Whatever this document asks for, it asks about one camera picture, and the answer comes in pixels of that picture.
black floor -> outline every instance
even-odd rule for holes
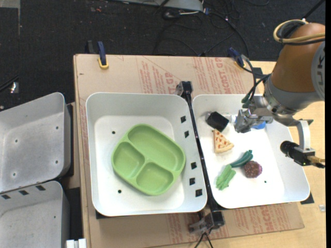
[[[74,101],[72,57],[86,41],[107,54],[227,56],[233,47],[251,60],[276,61],[274,28],[287,20],[325,24],[321,0],[206,0],[215,14],[164,20],[165,7],[103,0],[21,0],[0,8],[0,88],[17,76],[18,92],[0,92],[0,111],[61,92]]]

wooden surface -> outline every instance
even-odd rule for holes
[[[275,65],[273,62],[257,62],[252,61],[254,67],[261,67],[263,73],[270,73]],[[77,82],[77,71],[75,72],[75,88],[76,88],[76,104],[79,104],[79,89]],[[79,143],[79,155],[80,159],[83,155],[82,146],[82,130],[80,109],[76,105],[77,114],[77,132],[78,132],[78,143]],[[317,102],[304,111],[297,113],[295,115],[297,119],[314,119],[314,122],[310,126],[311,132],[311,147],[316,150],[316,156],[320,158],[325,158],[325,103]],[[299,143],[298,134],[296,128],[290,128],[293,141]],[[88,247],[97,248],[97,245],[91,243],[90,240],[90,228],[88,221],[88,206],[87,206],[87,196],[86,196],[86,181],[84,174],[84,163],[80,162],[80,183],[81,183],[81,201],[82,201],[82,213],[83,213],[83,232],[84,237],[87,239]],[[319,169],[312,166],[305,167],[305,173],[311,187],[311,193],[314,199],[312,204],[301,205],[298,203],[298,207],[304,221],[305,228],[297,230],[289,230],[282,232],[273,232],[268,234],[259,234],[244,237],[233,237],[213,240],[212,244],[214,248],[217,247],[245,247],[245,248],[256,248],[256,247],[326,247],[326,212],[321,211],[320,205],[325,206],[325,169]],[[178,245],[167,245],[158,246],[162,248],[193,248],[196,243],[184,243]],[[203,241],[199,248],[210,247],[207,241]]]

hole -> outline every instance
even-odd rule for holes
[[[3,197],[4,199],[10,199],[10,196],[8,195],[2,195],[1,197]]]
[[[202,189],[197,189],[195,191],[195,197],[202,196]]]
[[[25,195],[28,195],[29,193],[27,193],[25,190],[21,190],[21,191],[19,191],[23,196],[25,196]]]
[[[195,178],[194,177],[190,178],[190,185],[193,185],[193,184],[195,184]]]
[[[195,169],[196,167],[197,167],[197,163],[196,162],[191,163],[191,169]]]
[[[45,191],[45,190],[46,190],[42,185],[36,185],[36,188],[37,188],[39,191]]]

gray tray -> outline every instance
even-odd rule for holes
[[[0,194],[0,246],[64,248],[69,239],[69,202],[50,181]]]
[[[70,167],[70,115],[61,93],[0,113],[0,193],[64,175]]]

wooden table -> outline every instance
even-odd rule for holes
[[[100,239],[102,236],[107,236],[109,234],[106,228],[95,229],[91,224],[91,197],[89,183],[86,180],[87,173],[85,172],[86,163],[84,163],[83,155],[83,132],[81,128],[81,118],[85,117],[84,111],[80,108],[79,104],[82,102],[82,89],[80,88],[79,76],[82,75],[81,71],[78,70],[77,55],[74,57],[74,79],[75,79],[75,90],[76,90],[76,116],[77,116],[77,130],[78,130],[78,148],[79,148],[79,169],[80,169],[80,186],[81,186],[81,201],[82,201],[82,216],[83,216],[83,233],[84,237],[87,239],[87,246],[92,248],[99,248]],[[275,62],[259,62],[252,61],[254,67],[261,67],[264,73],[270,73],[273,70]],[[91,71],[89,76],[98,76],[96,73]],[[103,91],[105,87],[91,86],[96,89],[96,91]],[[127,85],[128,92],[134,92],[132,90],[132,85]],[[260,92],[263,92],[263,86],[259,86]],[[310,126],[311,132],[311,147],[316,150],[316,156],[320,158],[325,158],[325,103],[317,102],[305,110],[296,114],[295,118],[300,119],[314,119],[314,122]],[[296,128],[290,128],[293,141],[299,143],[298,133]],[[287,230],[280,232],[273,232],[267,234],[249,235],[243,237],[233,237],[225,239],[216,239],[212,241],[213,246],[216,247],[245,247],[245,248],[257,248],[257,247],[307,247],[307,248],[318,248],[326,247],[326,212],[324,212],[323,207],[326,204],[325,197],[325,169],[319,169],[312,166],[305,167],[305,173],[311,187],[311,193],[314,199],[314,203],[301,205],[298,203],[298,208],[304,222],[304,228],[296,230]],[[130,238],[130,232],[125,232],[124,234],[127,238]],[[159,247],[176,247],[176,248],[192,248],[196,245],[193,243],[181,243],[177,245],[166,245]],[[209,247],[208,242],[203,241],[200,248]]]

